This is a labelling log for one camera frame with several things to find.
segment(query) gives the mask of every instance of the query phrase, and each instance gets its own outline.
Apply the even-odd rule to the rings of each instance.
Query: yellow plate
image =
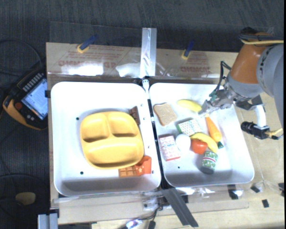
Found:
[[[80,136],[85,158],[98,169],[132,166],[144,155],[139,127],[134,118],[124,112],[102,112],[85,117]]]

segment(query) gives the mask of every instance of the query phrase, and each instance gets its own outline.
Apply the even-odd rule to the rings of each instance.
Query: small box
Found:
[[[159,138],[160,150],[165,161],[180,158],[180,152],[175,142],[174,136],[164,136]]]
[[[200,125],[195,119],[177,124],[177,129],[180,133],[184,133],[188,136],[194,135],[196,132],[202,132]]]

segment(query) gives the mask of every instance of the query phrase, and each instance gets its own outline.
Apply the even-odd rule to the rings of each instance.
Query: pink box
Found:
[[[180,158],[180,151],[176,145],[174,136],[160,137],[159,145],[165,161]]]

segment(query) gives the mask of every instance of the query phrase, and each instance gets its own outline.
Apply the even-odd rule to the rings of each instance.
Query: toy tomato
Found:
[[[208,147],[208,144],[204,141],[201,141],[199,139],[191,140],[191,149],[196,154],[203,155],[207,147]]]

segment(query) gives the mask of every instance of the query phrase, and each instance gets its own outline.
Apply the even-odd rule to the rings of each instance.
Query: toy bread slice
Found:
[[[177,115],[168,103],[156,104],[153,107],[154,112],[159,118],[160,124],[166,126],[177,119]]]

